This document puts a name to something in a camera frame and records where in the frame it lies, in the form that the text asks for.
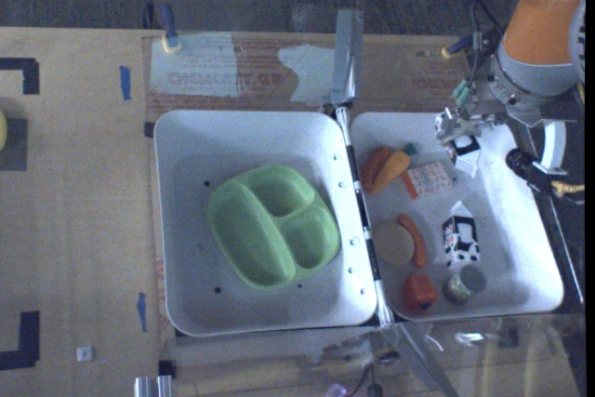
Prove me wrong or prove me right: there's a white and orange packet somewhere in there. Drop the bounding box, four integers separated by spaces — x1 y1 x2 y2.
400 160 454 201

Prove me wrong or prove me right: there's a green divided plate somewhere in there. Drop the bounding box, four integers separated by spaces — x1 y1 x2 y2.
205 164 342 291

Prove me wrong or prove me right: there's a brown sausage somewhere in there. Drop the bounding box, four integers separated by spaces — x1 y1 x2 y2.
360 146 394 194

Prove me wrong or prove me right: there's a red pepper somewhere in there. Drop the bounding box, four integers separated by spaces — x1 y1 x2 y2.
401 272 439 315

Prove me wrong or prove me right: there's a white plastic tray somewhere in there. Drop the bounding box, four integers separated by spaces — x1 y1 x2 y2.
349 111 565 323
152 109 378 337

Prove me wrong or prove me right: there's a black cylinder on white bracket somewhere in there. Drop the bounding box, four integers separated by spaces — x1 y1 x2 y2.
505 119 570 188

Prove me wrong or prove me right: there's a round tan biscuit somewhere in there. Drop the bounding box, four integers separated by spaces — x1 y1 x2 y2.
372 220 417 266

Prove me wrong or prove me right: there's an orange sausage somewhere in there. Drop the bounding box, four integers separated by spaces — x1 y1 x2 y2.
396 213 430 269

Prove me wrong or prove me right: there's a brown cardboard board red print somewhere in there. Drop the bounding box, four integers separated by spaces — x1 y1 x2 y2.
141 31 585 390

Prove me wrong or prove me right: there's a small grey can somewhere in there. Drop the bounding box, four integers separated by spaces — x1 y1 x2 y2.
442 264 488 306

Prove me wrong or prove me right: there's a small black and white carton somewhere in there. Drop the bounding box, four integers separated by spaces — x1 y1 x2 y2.
447 133 483 179

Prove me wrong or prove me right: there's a cow print milk carton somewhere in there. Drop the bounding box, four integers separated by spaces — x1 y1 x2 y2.
441 200 482 269

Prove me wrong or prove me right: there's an orange carrot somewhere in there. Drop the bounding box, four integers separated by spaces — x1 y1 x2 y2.
369 142 418 195

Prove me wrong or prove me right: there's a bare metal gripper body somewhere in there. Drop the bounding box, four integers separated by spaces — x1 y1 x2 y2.
457 76 518 129

